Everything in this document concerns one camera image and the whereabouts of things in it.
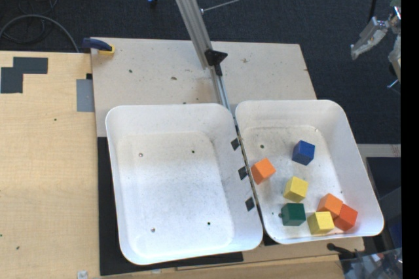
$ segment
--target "yellow cube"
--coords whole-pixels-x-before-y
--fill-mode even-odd
[[[299,177],[292,177],[285,185],[283,197],[294,202],[300,202],[306,197],[308,182]]]
[[[312,234],[325,234],[335,227],[330,212],[315,212],[307,218],[307,223]]]

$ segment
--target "cable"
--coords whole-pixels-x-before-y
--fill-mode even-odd
[[[42,19],[42,20],[48,20],[49,22],[51,22],[51,23],[53,23],[53,24],[55,24],[55,25],[57,25],[66,35],[67,35],[67,37],[70,39],[70,41],[71,41],[71,43],[73,44],[73,46],[74,46],[74,48],[75,48],[75,50],[77,51],[77,53],[79,53],[80,51],[79,51],[79,48],[77,47],[77,45],[76,45],[76,43],[74,42],[74,39],[72,38],[72,36],[70,35],[70,33],[66,30],[66,28],[65,27],[63,27],[60,23],[58,23],[57,21],[55,21],[55,20],[53,20],[53,19],[51,19],[51,18],[49,18],[49,17],[46,17],[46,16],[42,16],[42,15],[39,15],[39,14],[25,14],[25,15],[22,15],[22,16],[19,16],[19,17],[16,17],[16,18],[13,18],[12,20],[10,20],[10,21],[8,21],[7,23],[6,23],[6,25],[4,25],[2,28],[1,28],[1,30],[0,30],[0,39],[1,39],[1,37],[2,37],[2,35],[4,34],[4,32],[5,32],[5,30],[11,25],[11,24],[13,24],[13,23],[15,23],[16,21],[18,21],[18,20],[21,20],[21,19],[23,19],[23,18],[29,18],[29,17],[35,17],[35,18],[40,18],[40,19]]]

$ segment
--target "metal bracket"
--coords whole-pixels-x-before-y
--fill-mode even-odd
[[[227,53],[207,50],[205,51],[205,57],[209,66],[214,66],[215,72],[217,75],[222,76],[223,72],[221,71],[221,62],[228,56]]]

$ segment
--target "colored block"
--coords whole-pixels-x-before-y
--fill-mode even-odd
[[[300,140],[293,150],[293,161],[299,162],[303,165],[308,165],[314,158],[315,145],[307,143],[306,141]]]
[[[299,226],[306,221],[306,212],[302,203],[287,203],[281,208],[282,224]]]
[[[319,201],[317,212],[330,212],[330,214],[332,214],[332,218],[334,219],[339,216],[342,205],[343,201],[341,199],[331,193],[327,193]]]
[[[256,162],[250,168],[250,170],[251,176],[253,177],[253,180],[255,180],[255,183],[257,185],[268,179],[270,176],[272,176],[272,174],[276,172],[275,167],[273,167],[273,165],[267,158],[264,158],[259,162]]]
[[[306,197],[308,182],[299,177],[292,177],[287,181],[283,197],[294,202],[300,202]]]
[[[335,227],[330,212],[315,212],[307,218],[311,234],[325,234]]]
[[[358,212],[344,203],[339,216],[333,219],[333,222],[340,230],[347,231],[355,225],[357,216]]]

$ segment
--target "green cube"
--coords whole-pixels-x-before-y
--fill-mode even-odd
[[[306,221],[306,212],[302,203],[287,203],[281,208],[282,224],[296,227]]]

